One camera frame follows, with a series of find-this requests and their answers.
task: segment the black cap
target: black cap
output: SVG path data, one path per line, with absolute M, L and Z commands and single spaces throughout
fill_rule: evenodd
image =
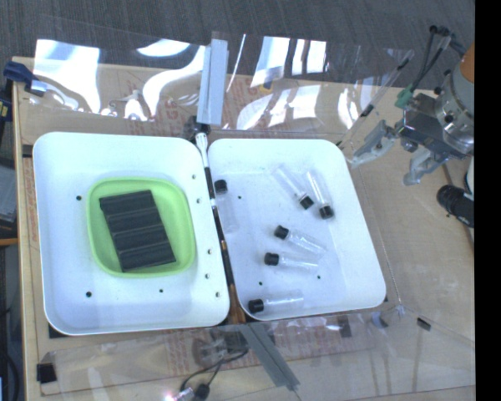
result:
M 280 256 L 273 252 L 266 252 L 266 256 L 264 257 L 264 263 L 267 266 L 277 266 L 279 260 Z
M 329 205 L 325 205 L 319 208 L 319 213 L 321 214 L 321 218 L 323 220 L 332 218 L 334 216 L 334 210 Z
M 314 205 L 314 201 L 311 199 L 310 196 L 303 196 L 303 198 L 299 200 L 299 203 L 305 210 Z
M 289 229 L 286 229 L 282 226 L 277 226 L 275 229 L 275 236 L 280 237 L 281 239 L 286 239 L 289 232 Z
M 215 193 L 223 194 L 228 191 L 228 186 L 226 185 L 226 180 L 217 180 L 214 183 Z
M 250 313 L 261 312 L 264 310 L 264 302 L 257 298 L 256 300 L 249 301 L 249 311 Z

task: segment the white tray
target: white tray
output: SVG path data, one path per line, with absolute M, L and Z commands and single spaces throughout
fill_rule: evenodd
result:
M 257 320 L 275 320 L 378 306 L 386 296 L 382 270 L 342 152 L 325 140 L 215 141 L 209 150 L 214 180 L 227 181 L 239 230 L 226 234 L 230 264 L 240 305 Z M 303 210 L 271 178 L 285 163 L 303 177 L 318 172 L 336 213 L 317 215 L 317 206 Z M 224 217 L 219 205 L 221 223 Z M 282 225 L 324 242 L 327 253 L 317 273 L 291 272 L 266 266 L 268 251 L 289 247 L 272 233 Z M 291 310 L 251 313 L 248 301 L 278 292 L 302 291 L 304 302 Z
M 50 133 L 33 148 L 44 311 L 68 335 L 208 327 L 225 319 L 229 295 L 199 151 L 176 138 Z M 92 258 L 85 200 L 109 177 L 164 178 L 190 207 L 196 257 L 185 271 L 123 278 Z

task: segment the glass vial with black cap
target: glass vial with black cap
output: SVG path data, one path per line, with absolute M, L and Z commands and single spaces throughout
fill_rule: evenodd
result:
M 264 255 L 264 263 L 267 266 L 312 272 L 319 267 L 318 257 L 315 256 L 297 256 L 291 253 L 267 252 Z
M 334 216 L 334 210 L 330 202 L 330 195 L 326 190 L 325 182 L 319 173 L 314 170 L 306 172 L 306 178 L 310 182 L 311 189 L 317 200 L 319 215 L 323 220 L 330 220 Z
M 297 177 L 289 171 L 284 164 L 278 165 L 271 174 L 278 185 L 305 210 L 314 204 L 313 199 L 304 188 L 301 177 Z
M 214 183 L 215 201 L 219 210 L 220 223 L 223 226 L 223 232 L 231 233 L 239 228 L 237 214 L 233 202 L 233 195 L 228 191 L 226 180 L 217 180 Z
M 322 256 L 326 252 L 326 247 L 321 242 L 301 231 L 287 229 L 279 225 L 276 227 L 274 235 L 314 256 Z
M 260 298 L 249 300 L 248 308 L 250 313 L 275 313 L 285 312 L 301 308 L 304 303 L 304 296 L 301 290 L 289 292 L 276 292 L 267 294 Z

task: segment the gray floor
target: gray floor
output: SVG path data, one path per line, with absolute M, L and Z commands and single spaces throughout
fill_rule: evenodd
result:
M 474 0 L 0 0 L 0 86 L 5 63 L 15 55 L 33 56 L 38 38 L 114 48 L 112 34 L 102 28 L 192 43 L 208 43 L 212 31 L 221 31 L 411 48 L 417 59 L 396 84 L 406 86 L 419 70 L 431 25 L 448 28 L 467 47 L 475 34 Z M 438 86 L 456 62 L 456 53 L 444 53 L 420 87 Z M 13 156 L 11 125 L 1 152 Z M 0 314 L 10 306 L 6 275 L 15 271 L 0 249 Z M 0 319 L 2 349 L 14 344 L 6 322 Z M 7 369 L 0 358 L 0 375 Z

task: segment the green bowl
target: green bowl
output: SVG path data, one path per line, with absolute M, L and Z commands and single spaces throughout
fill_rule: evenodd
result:
M 123 272 L 99 199 L 150 190 L 158 207 L 176 261 Z M 91 252 L 97 264 L 117 277 L 159 277 L 187 269 L 195 259 L 195 233 L 184 192 L 173 183 L 156 178 L 106 178 L 95 183 L 87 197 L 87 227 Z

